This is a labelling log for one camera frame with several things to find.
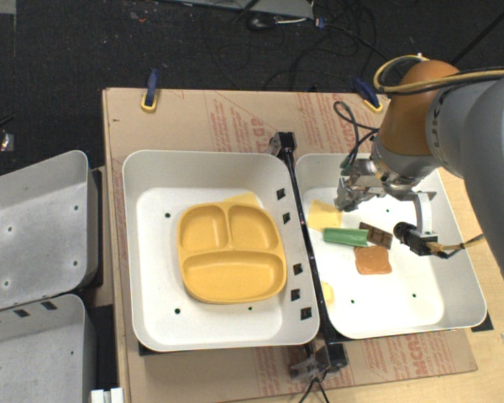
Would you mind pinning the brown cardboard board, red print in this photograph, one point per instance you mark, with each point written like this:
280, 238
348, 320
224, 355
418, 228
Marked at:
218, 118

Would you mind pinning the orange-brown toast slice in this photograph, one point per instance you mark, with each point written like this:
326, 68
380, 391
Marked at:
372, 260

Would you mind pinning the thin black rod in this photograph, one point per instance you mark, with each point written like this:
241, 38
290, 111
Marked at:
308, 242

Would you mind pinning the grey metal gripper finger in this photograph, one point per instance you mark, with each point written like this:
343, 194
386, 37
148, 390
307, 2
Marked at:
361, 199
342, 197

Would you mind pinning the yellow cheese slice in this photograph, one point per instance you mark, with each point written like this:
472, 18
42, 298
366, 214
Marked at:
321, 216

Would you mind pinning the small yellow round piece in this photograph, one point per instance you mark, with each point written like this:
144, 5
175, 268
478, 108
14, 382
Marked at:
327, 293

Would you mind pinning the brown chocolate bar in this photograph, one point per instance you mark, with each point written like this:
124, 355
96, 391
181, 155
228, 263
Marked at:
377, 235

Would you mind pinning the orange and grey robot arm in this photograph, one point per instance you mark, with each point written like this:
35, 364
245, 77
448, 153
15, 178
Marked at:
466, 132

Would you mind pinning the yellow divided plate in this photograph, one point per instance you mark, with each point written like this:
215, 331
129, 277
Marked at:
231, 267

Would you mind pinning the black computer mouse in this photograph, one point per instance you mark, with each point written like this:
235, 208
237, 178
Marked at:
260, 22

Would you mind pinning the black cylinder on white bracket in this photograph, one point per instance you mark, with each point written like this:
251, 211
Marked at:
416, 238

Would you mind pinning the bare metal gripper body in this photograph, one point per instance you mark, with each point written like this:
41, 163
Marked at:
384, 181

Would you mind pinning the white plastic tray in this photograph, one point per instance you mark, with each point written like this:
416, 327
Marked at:
29, 359
33, 225
403, 305
159, 292

